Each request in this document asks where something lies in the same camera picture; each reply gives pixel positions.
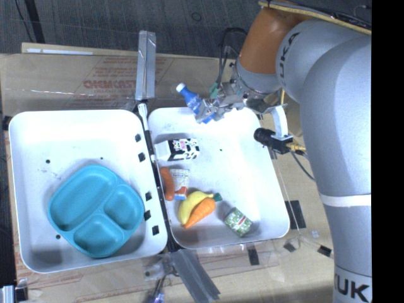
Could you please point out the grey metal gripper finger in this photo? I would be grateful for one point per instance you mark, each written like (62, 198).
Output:
(213, 105)
(201, 116)

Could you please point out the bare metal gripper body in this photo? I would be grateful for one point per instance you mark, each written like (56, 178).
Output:
(233, 95)

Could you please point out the blue bottle with white cap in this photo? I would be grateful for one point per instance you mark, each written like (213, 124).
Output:
(191, 98)

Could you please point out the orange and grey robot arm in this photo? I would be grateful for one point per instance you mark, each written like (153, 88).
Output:
(334, 112)

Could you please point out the cow print milk carton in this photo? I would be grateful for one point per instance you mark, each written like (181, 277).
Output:
(184, 149)

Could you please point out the white plastic tray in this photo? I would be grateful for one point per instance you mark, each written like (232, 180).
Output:
(240, 169)
(75, 137)

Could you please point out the orange-red sausage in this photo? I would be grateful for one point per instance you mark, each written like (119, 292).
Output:
(167, 183)

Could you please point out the yellow banana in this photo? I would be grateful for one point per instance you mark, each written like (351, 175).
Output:
(189, 202)

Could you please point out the orange carrot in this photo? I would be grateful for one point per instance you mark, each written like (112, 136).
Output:
(202, 211)

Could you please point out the green and white can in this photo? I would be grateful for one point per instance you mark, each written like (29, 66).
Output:
(238, 222)

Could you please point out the brown cardboard board red print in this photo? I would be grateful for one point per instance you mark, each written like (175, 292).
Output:
(75, 77)

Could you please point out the blue divided plate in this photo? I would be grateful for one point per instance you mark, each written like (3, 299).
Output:
(85, 197)

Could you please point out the black cylinder on white bracket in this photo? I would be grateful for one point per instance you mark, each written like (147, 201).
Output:
(272, 140)

